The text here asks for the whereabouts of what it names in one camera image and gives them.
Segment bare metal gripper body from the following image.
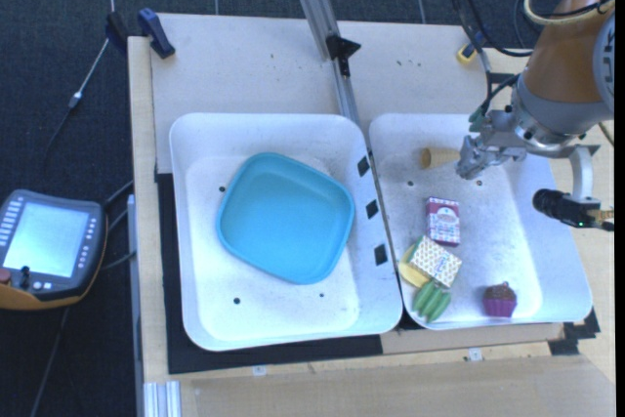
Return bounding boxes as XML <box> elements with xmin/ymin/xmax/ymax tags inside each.
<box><xmin>474</xmin><ymin>104</ymin><xmax>588</xmax><ymax>162</ymax></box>

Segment tan ice cream cone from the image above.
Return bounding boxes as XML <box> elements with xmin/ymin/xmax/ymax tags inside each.
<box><xmin>419</xmin><ymin>146</ymin><xmax>463</xmax><ymax>171</ymax></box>

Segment pink carton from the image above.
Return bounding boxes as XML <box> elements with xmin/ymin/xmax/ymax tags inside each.
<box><xmin>424</xmin><ymin>195</ymin><xmax>462</xmax><ymax>248</ymax></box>

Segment white plastic tray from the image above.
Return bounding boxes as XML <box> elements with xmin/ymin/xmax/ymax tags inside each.
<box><xmin>168</xmin><ymin>111</ymin><xmax>404</xmax><ymax>353</ymax></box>
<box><xmin>367</xmin><ymin>111</ymin><xmax>595</xmax><ymax>332</ymax></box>

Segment yellow patterned carton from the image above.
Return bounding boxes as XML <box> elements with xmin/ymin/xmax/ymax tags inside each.
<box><xmin>408</xmin><ymin>234</ymin><xmax>464</xmax><ymax>290</ymax></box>

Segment purple cupcake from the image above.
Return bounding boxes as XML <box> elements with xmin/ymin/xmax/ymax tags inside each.
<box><xmin>482</xmin><ymin>280</ymin><xmax>519</xmax><ymax>320</ymax></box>

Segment green pea pods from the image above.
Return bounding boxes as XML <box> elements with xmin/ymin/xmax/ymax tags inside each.
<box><xmin>411</xmin><ymin>279</ymin><xmax>453</xmax><ymax>325</ymax></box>

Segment blue plate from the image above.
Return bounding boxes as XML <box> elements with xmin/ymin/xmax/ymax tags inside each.
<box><xmin>215</xmin><ymin>151</ymin><xmax>356</xmax><ymax>286</ymax></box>

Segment pale wood board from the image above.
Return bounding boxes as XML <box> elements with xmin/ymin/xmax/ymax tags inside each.
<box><xmin>148</xmin><ymin>12</ymin><xmax>603</xmax><ymax>355</ymax></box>

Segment black cylinder on white bracket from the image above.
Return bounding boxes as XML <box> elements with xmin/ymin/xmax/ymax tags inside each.
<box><xmin>531</xmin><ymin>145</ymin><xmax>604</xmax><ymax>229</ymax></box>

